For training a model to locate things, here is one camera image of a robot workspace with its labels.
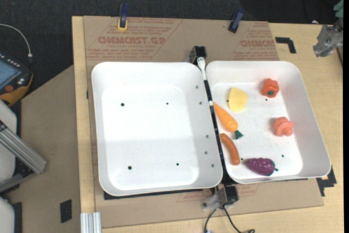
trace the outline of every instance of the black cable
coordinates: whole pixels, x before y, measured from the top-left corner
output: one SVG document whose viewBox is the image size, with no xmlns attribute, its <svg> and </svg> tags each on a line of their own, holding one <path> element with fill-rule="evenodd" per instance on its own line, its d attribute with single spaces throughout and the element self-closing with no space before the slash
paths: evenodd
<svg viewBox="0 0 349 233">
<path fill-rule="evenodd" d="M 207 218 L 207 220 L 206 220 L 206 222 L 205 222 L 205 227 L 204 227 L 204 232 L 203 232 L 203 233 L 207 233 L 207 224 L 208 224 L 208 221 L 209 221 L 210 217 L 215 213 L 215 211 L 216 211 L 217 209 L 224 210 L 224 212 L 226 213 L 226 215 L 227 215 L 227 217 L 228 217 L 228 219 L 229 219 L 229 222 L 230 222 L 231 225 L 234 227 L 234 229 L 236 230 L 236 232 L 242 233 L 242 232 L 239 231 L 239 230 L 236 228 L 236 226 L 234 225 L 233 221 L 232 221 L 231 218 L 230 218 L 230 215 L 229 215 L 228 211 L 227 211 L 226 208 L 225 208 L 225 205 L 226 205 L 226 204 L 223 204 L 221 207 L 217 207 L 216 209 L 214 209 L 214 210 L 211 212 L 211 214 L 208 216 L 208 218 Z M 256 231 L 255 231 L 254 229 L 251 229 L 248 233 L 255 233 L 255 232 L 256 232 Z"/>
<path fill-rule="evenodd" d="M 29 45 L 27 38 L 24 36 L 24 34 L 19 29 L 15 28 L 14 26 L 5 25 L 4 23 L 0 23 L 0 26 L 11 28 L 11 29 L 17 31 L 23 37 L 24 41 L 26 42 L 27 48 L 28 48 L 27 57 L 28 57 L 29 68 L 31 68 L 32 64 L 33 64 L 33 54 L 32 54 L 32 50 L 31 50 L 31 47 Z"/>
<path fill-rule="evenodd" d="M 306 1 L 305 0 L 303 0 L 303 11 L 304 11 L 304 16 L 305 16 L 307 23 L 311 23 L 312 20 L 310 19 L 308 9 L 306 8 Z"/>
<path fill-rule="evenodd" d="M 208 221 L 210 219 L 210 217 L 214 214 L 214 212 L 217 210 L 218 208 L 214 209 L 208 216 L 208 218 L 206 219 L 206 222 L 205 222 L 205 227 L 203 229 L 203 233 L 207 233 L 207 224 L 208 224 Z"/>
</svg>

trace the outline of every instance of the yellow toy cheese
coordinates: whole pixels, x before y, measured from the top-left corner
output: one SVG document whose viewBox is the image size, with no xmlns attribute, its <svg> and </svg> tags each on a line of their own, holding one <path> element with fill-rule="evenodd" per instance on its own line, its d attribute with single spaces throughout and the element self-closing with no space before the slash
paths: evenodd
<svg viewBox="0 0 349 233">
<path fill-rule="evenodd" d="M 243 90 L 232 87 L 229 93 L 229 108 L 233 112 L 241 112 L 244 110 L 247 103 L 248 95 Z"/>
</svg>

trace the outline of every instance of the toy food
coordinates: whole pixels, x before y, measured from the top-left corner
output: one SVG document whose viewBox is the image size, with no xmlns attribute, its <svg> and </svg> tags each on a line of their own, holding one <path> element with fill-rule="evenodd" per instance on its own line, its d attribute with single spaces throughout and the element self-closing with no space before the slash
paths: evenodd
<svg viewBox="0 0 349 233">
<path fill-rule="evenodd" d="M 293 133 L 294 123 L 289 121 L 286 117 L 278 117 L 274 123 L 273 128 L 277 136 L 291 136 Z"/>
<path fill-rule="evenodd" d="M 266 79 L 266 81 L 262 86 L 262 94 L 272 98 L 272 97 L 275 97 L 278 92 L 279 92 L 278 82 L 269 78 Z"/>
<path fill-rule="evenodd" d="M 238 130 L 238 123 L 236 122 L 236 120 L 226 110 L 224 110 L 215 102 L 213 103 L 213 105 L 214 110 L 225 129 L 230 132 L 234 132 L 235 139 L 239 139 L 240 137 L 242 137 L 243 134 Z"/>
<path fill-rule="evenodd" d="M 244 164 L 253 172 L 263 176 L 270 176 L 277 171 L 274 162 L 269 158 L 250 158 L 244 160 Z"/>
<path fill-rule="evenodd" d="M 231 164 L 233 165 L 240 164 L 240 156 L 233 140 L 231 140 L 229 136 L 225 133 L 220 134 L 220 140 L 229 151 Z"/>
<path fill-rule="evenodd" d="M 244 110 L 247 103 L 248 95 L 243 90 L 232 87 L 229 93 L 229 108 L 233 112 L 241 112 Z"/>
</svg>

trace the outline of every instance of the cable connector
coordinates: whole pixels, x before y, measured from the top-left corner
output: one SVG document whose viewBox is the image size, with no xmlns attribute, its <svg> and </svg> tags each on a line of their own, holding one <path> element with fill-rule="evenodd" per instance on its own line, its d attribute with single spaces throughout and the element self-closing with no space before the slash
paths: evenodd
<svg viewBox="0 0 349 233">
<path fill-rule="evenodd" d="M 28 63 L 29 63 L 30 65 L 33 64 L 33 54 L 32 54 L 32 53 L 29 53 L 29 54 L 28 54 Z"/>
</svg>

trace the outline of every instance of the toy red pepper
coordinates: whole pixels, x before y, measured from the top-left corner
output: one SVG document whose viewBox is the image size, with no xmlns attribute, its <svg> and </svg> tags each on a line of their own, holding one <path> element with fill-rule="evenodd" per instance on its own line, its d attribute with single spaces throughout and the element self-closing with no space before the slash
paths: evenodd
<svg viewBox="0 0 349 233">
<path fill-rule="evenodd" d="M 275 97 L 278 91 L 279 91 L 278 82 L 272 79 L 266 79 L 262 87 L 262 94 L 267 97 Z"/>
<path fill-rule="evenodd" d="M 293 126 L 293 122 L 289 121 L 286 117 L 278 117 L 273 124 L 277 136 L 291 136 L 293 133 Z"/>
</svg>

